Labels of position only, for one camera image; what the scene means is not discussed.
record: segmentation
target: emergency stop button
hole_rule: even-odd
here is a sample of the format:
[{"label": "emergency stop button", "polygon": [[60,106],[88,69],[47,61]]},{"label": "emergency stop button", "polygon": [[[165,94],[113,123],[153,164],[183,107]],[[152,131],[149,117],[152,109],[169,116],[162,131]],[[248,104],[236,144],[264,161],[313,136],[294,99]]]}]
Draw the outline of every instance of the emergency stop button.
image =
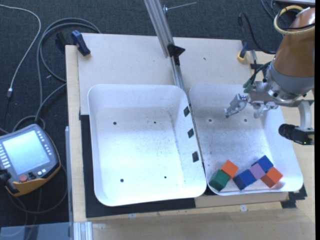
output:
[{"label": "emergency stop button", "polygon": [[19,181],[21,183],[26,182],[27,180],[28,180],[28,176],[27,175],[22,174],[22,175],[19,176]]}]

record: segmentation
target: cube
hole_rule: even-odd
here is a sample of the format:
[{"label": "cube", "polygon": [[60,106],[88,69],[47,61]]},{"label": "cube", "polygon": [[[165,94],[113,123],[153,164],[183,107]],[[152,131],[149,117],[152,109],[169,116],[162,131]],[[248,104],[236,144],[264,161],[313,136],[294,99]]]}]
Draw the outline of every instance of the cube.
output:
[{"label": "cube", "polygon": [[253,174],[249,169],[246,169],[245,171],[241,172],[239,175],[235,176],[233,178],[233,181],[240,190],[243,190],[250,184],[254,183],[256,181],[256,178],[253,176]]},{"label": "cube", "polygon": [[230,160],[227,160],[220,169],[221,169],[221,171],[228,174],[230,176],[230,178],[232,179],[236,175],[236,172],[239,169],[239,167],[236,166]]},{"label": "cube", "polygon": [[221,191],[228,183],[230,176],[224,171],[218,169],[211,177],[209,185],[214,189]]},{"label": "cube", "polygon": [[253,166],[251,166],[249,168],[249,171],[252,173],[256,180],[259,180],[262,176],[266,174],[265,171],[261,168],[260,164],[258,163],[255,163]]},{"label": "cube", "polygon": [[266,155],[261,157],[258,161],[253,163],[251,166],[254,166],[257,163],[261,166],[261,168],[264,170],[265,173],[269,171],[271,167],[274,166],[274,164],[269,160],[269,158]]},{"label": "cube", "polygon": [[283,177],[281,172],[279,172],[275,167],[272,167],[261,180],[269,187],[272,188],[276,185],[280,179]]}]

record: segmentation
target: blue clamp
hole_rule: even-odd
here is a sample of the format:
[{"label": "blue clamp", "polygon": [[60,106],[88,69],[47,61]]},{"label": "blue clamp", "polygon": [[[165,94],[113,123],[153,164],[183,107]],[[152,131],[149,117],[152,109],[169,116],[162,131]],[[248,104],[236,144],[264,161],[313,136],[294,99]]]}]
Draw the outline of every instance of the blue clamp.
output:
[{"label": "blue clamp", "polygon": [[90,54],[90,50],[86,46],[84,38],[78,30],[72,31],[71,37],[74,44],[78,45],[78,50],[83,56]]}]

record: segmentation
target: blue cube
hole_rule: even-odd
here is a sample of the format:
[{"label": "blue cube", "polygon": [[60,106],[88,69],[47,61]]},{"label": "blue cube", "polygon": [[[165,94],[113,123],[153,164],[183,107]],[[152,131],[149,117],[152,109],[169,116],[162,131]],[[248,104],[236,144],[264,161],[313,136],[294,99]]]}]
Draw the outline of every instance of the blue cube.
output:
[{"label": "blue cube", "polygon": [[267,173],[274,166],[274,164],[269,160],[269,158],[266,155],[261,157],[258,161],[253,163],[251,166],[254,166],[257,163],[261,166],[261,168],[265,173]]},{"label": "blue cube", "polygon": [[249,169],[241,172],[239,175],[233,178],[234,183],[240,190],[243,190],[245,187],[256,181],[255,176],[251,173]]}]

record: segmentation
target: blue plastic piece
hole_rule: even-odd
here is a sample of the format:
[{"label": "blue plastic piece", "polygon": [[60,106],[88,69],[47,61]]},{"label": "blue plastic piece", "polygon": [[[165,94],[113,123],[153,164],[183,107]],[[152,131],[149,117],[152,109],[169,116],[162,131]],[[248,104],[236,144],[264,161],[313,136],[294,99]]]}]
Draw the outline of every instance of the blue plastic piece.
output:
[{"label": "blue plastic piece", "polygon": [[251,173],[249,169],[241,172],[239,175],[233,178],[234,183],[240,190],[243,190],[247,186],[251,185],[256,181],[255,176]]},{"label": "blue plastic piece", "polygon": [[254,166],[257,163],[261,166],[261,168],[265,173],[267,173],[274,166],[274,164],[269,160],[269,158],[266,155],[261,157],[258,161],[253,163],[251,166]]},{"label": "blue plastic piece", "polygon": [[90,54],[90,50],[86,46],[85,40],[78,30],[72,31],[71,37],[74,44],[78,45],[78,50],[83,56]]}]

